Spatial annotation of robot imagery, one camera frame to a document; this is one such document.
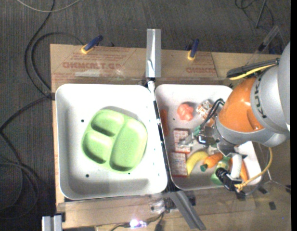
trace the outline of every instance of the carrot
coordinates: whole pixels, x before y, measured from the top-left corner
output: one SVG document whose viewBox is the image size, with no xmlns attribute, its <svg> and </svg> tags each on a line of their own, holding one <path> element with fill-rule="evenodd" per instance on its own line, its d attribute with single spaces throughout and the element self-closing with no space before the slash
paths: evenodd
<svg viewBox="0 0 297 231">
<path fill-rule="evenodd" d="M 232 168 L 232 164 L 233 164 L 232 158 L 230 159 L 229 163 L 230 163 L 230 168 Z M 249 179 L 248 171 L 246 169 L 244 160 L 242 160 L 242 163 L 241 163 L 241 170 L 240 170 L 239 176 L 243 181 L 247 181 Z"/>
<path fill-rule="evenodd" d="M 164 136 L 168 136 L 168 112 L 165 109 L 160 110 L 160 119 Z"/>
<path fill-rule="evenodd" d="M 201 165 L 200 167 L 201 171 L 205 172 L 207 168 L 211 168 L 215 166 L 218 163 L 218 161 L 222 159 L 223 159 L 223 154 L 221 152 L 210 155 L 204 160 L 203 164 Z"/>
</svg>

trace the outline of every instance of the yellow cable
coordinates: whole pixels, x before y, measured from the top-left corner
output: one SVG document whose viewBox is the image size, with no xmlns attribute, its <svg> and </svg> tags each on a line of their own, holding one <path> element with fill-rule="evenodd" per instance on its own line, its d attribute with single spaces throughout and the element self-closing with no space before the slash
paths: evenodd
<svg viewBox="0 0 297 231">
<path fill-rule="evenodd" d="M 271 65 L 267 65 L 267 66 L 263 66 L 263 67 L 258 67 L 258 68 L 255 68 L 255 69 L 252 69 L 248 72 L 246 72 L 245 74 L 242 74 L 242 75 L 239 75 L 239 76 L 235 76 L 235 77 L 232 77 L 232 78 L 229 78 L 230 80 L 237 80 L 237 79 L 241 79 L 241 78 L 244 78 L 252 73 L 255 73 L 259 70 L 262 70 L 264 68 L 267 68 L 267 67 L 271 67 L 271 66 L 275 66 L 275 64 L 271 64 Z"/>
<path fill-rule="evenodd" d="M 260 177 L 261 175 L 263 175 L 270 167 L 271 163 L 272 163 L 272 149 L 269 147 L 268 148 L 269 152 L 270 152 L 270 159 L 269 159 L 269 163 L 267 164 L 267 166 L 264 168 L 264 170 L 262 172 L 260 172 L 259 174 L 257 174 L 256 176 L 248 179 L 247 181 L 240 183 L 240 184 L 235 184 L 235 187 L 238 188 L 238 190 L 242 191 L 242 189 L 249 184 L 251 181 L 255 180 L 256 178 Z"/>
</svg>

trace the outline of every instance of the green divided plate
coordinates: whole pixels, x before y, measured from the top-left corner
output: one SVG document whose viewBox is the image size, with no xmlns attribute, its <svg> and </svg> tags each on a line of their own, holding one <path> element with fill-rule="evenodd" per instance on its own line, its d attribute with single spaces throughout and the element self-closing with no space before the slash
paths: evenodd
<svg viewBox="0 0 297 231">
<path fill-rule="evenodd" d="M 128 173 L 141 161 L 147 130 L 138 120 L 113 110 L 98 111 L 82 138 L 82 150 L 98 165 Z"/>
</svg>

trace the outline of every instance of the dark floor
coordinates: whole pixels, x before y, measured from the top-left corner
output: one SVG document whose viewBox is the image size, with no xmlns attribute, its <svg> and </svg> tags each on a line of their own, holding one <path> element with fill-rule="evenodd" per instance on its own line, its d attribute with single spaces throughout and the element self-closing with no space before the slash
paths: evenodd
<svg viewBox="0 0 297 231">
<path fill-rule="evenodd" d="M 53 2 L 21 1 L 46 11 Z M 53 10 L 74 1 L 55 0 Z M 74 37 L 88 42 L 102 34 L 103 46 L 145 48 L 146 30 L 160 28 L 163 49 L 183 50 L 199 38 L 199 51 L 253 53 L 278 26 L 267 51 L 279 54 L 290 41 L 291 0 L 267 0 L 255 28 L 263 1 L 83 0 L 43 13 L 0 0 L 0 231 L 41 230 L 41 217 L 55 213 L 52 103 L 33 71 L 51 86 L 50 43 L 80 44 Z"/>
</svg>

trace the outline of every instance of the toy banana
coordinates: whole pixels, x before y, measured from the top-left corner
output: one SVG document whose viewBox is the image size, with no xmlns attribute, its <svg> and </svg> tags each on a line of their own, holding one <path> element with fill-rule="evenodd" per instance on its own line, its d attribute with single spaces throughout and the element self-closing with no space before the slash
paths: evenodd
<svg viewBox="0 0 297 231">
<path fill-rule="evenodd" d="M 191 174 L 191 171 L 193 170 L 196 163 L 201 160 L 205 160 L 207 157 L 208 157 L 208 153 L 204 151 L 198 151 L 193 153 L 191 156 L 189 156 L 186 161 L 188 176 Z"/>
</svg>

